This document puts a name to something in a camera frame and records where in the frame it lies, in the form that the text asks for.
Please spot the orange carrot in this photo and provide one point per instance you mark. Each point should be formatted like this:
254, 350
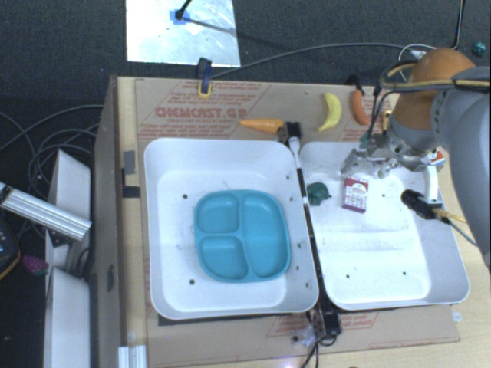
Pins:
262, 125

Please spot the orange sausage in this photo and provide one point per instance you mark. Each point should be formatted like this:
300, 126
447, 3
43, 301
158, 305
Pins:
360, 109

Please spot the red and white carton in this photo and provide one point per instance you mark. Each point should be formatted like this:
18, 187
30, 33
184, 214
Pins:
355, 196

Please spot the pink toy strawberry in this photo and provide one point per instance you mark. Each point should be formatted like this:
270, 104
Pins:
33, 265

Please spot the brown cardboard board red print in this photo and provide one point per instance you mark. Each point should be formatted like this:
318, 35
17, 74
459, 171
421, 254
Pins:
215, 113

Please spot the thin black and white rod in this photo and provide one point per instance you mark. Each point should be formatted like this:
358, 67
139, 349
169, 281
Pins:
308, 217

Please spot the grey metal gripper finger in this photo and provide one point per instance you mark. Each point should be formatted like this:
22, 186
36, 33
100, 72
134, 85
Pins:
351, 162
386, 169

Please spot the white plastic tray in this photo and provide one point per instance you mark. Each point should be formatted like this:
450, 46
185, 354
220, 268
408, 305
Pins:
376, 251
172, 244

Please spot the yellow banana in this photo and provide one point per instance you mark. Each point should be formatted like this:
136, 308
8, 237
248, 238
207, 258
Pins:
333, 109

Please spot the red and white packet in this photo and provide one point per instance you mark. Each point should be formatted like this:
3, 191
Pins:
438, 158

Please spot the green broccoli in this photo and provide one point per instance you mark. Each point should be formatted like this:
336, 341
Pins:
317, 194

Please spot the black cylinder on white bracket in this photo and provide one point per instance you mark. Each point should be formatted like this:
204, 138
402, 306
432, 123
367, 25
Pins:
416, 202

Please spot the blue divided plate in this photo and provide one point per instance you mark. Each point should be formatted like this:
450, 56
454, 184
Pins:
245, 240

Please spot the dark green small toy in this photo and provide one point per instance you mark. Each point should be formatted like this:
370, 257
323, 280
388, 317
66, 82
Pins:
479, 48

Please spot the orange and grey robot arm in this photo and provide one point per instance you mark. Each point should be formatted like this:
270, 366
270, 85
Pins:
456, 129

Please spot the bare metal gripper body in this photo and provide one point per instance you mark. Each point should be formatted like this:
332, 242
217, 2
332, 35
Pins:
383, 150

